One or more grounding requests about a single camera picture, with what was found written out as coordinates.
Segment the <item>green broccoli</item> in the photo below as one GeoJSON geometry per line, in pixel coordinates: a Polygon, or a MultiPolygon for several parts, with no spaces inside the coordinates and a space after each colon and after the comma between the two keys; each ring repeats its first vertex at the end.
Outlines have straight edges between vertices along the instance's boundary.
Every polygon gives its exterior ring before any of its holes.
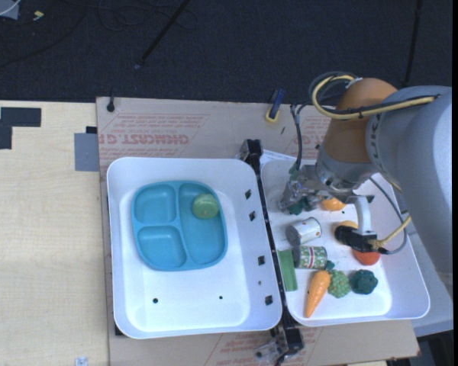
{"type": "Polygon", "coordinates": [[[350,281],[348,277],[338,270],[332,270],[331,274],[331,284],[327,289],[327,292],[336,298],[344,297],[351,291],[350,281]]]}
{"type": "Polygon", "coordinates": [[[370,294],[378,283],[370,270],[358,270],[350,278],[351,290],[358,294],[370,294]]]}

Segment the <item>green can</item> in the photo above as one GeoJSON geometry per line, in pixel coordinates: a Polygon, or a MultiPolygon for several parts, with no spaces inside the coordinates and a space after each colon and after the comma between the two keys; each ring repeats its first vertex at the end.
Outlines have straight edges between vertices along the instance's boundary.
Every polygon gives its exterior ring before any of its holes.
{"type": "Polygon", "coordinates": [[[299,246],[292,249],[295,268],[316,268],[322,270],[327,264],[325,247],[299,246]]]}

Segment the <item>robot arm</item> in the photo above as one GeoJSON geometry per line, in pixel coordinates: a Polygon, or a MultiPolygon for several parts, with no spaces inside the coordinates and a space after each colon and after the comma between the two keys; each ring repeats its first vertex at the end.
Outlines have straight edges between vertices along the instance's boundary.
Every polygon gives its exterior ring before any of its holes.
{"type": "Polygon", "coordinates": [[[440,276],[452,275],[451,88],[397,90],[378,79],[331,75],[311,85],[311,97],[333,119],[315,165],[300,167],[298,160],[291,170],[280,208],[297,214],[331,197],[355,204],[358,230],[335,236],[352,248],[377,250],[367,207],[373,197],[354,190],[379,172],[402,193],[440,276]],[[318,93],[333,80],[349,84],[331,113],[319,105],[318,93]]]}

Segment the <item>toy carrot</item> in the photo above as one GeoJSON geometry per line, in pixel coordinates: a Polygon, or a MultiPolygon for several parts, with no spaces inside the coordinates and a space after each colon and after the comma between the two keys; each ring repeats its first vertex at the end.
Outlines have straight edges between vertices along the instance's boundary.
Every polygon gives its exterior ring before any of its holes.
{"type": "Polygon", "coordinates": [[[319,270],[314,274],[308,289],[307,303],[305,304],[305,317],[310,317],[316,306],[331,284],[331,276],[327,270],[319,270]]]}

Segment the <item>dark background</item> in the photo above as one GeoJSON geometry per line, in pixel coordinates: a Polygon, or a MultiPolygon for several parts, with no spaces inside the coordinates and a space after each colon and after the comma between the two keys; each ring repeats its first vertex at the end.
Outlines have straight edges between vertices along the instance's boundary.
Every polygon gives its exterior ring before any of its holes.
{"type": "Polygon", "coordinates": [[[290,103],[335,70],[452,85],[453,0],[191,0],[135,69],[182,2],[22,0],[0,17],[0,100],[266,102],[283,88],[290,103]]]}

